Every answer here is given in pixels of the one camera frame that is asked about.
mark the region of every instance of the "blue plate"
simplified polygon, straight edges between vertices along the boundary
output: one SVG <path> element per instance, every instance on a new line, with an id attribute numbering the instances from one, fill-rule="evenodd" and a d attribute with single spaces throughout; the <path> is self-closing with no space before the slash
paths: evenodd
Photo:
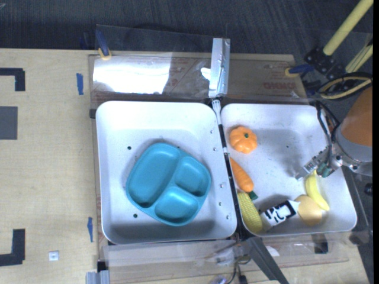
<path id="1" fill-rule="evenodd" d="M 198 160 L 175 146 L 156 143 L 131 170 L 126 195 L 158 221 L 182 226 L 196 217 L 210 186 L 210 172 Z"/>

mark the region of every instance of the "robotic claw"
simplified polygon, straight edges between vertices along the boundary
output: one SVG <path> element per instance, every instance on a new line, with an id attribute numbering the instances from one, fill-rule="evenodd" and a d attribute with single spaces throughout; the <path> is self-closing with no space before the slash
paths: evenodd
<path id="1" fill-rule="evenodd" d="M 342 165 L 372 176 L 372 86 L 365 89 L 331 136 L 329 145 L 296 174 L 299 180 L 315 169 L 325 178 Z"/>

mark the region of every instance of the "wooden surface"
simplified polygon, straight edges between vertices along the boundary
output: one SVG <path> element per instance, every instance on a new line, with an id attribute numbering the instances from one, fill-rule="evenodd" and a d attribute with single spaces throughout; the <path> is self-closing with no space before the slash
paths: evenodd
<path id="1" fill-rule="evenodd" d="M 25 228 L 22 265 L 0 267 L 0 283 L 85 283 L 96 269 L 97 216 L 88 55 L 91 51 L 0 49 L 0 67 L 22 67 L 26 91 L 0 76 L 0 106 L 18 107 L 18 139 L 0 140 L 0 254 L 10 253 L 12 230 Z M 78 94 L 81 73 L 84 95 Z M 94 242 L 88 217 L 93 218 Z M 58 261 L 49 261 L 50 251 Z M 357 248 L 347 261 L 289 267 L 290 283 L 368 283 Z M 266 280 L 261 271 L 249 283 Z M 151 283 L 208 283 L 213 277 Z"/>

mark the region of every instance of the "yellow pole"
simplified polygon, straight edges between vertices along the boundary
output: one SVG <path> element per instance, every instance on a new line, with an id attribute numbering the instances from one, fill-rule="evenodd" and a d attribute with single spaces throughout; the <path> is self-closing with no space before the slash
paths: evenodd
<path id="1" fill-rule="evenodd" d="M 373 5 L 374 0 L 360 0 L 356 7 L 352 10 L 350 15 L 342 23 L 342 25 L 335 32 L 334 36 L 329 40 L 327 45 L 325 45 L 323 52 L 327 56 L 331 56 L 335 50 L 339 47 L 341 42 L 347 37 L 347 35 L 356 26 L 359 20 L 364 16 L 364 14 Z"/>
<path id="2" fill-rule="evenodd" d="M 356 72 L 372 56 L 374 45 L 365 46 L 354 58 L 346 65 L 346 73 Z"/>

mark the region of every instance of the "yellow banana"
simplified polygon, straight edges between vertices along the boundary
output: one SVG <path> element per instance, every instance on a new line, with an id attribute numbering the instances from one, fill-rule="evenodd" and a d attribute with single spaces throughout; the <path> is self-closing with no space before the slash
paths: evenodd
<path id="1" fill-rule="evenodd" d="M 317 177 L 315 173 L 306 179 L 306 191 L 308 196 L 311 197 L 321 209 L 325 211 L 329 210 L 328 203 L 321 196 L 319 188 L 317 187 Z"/>

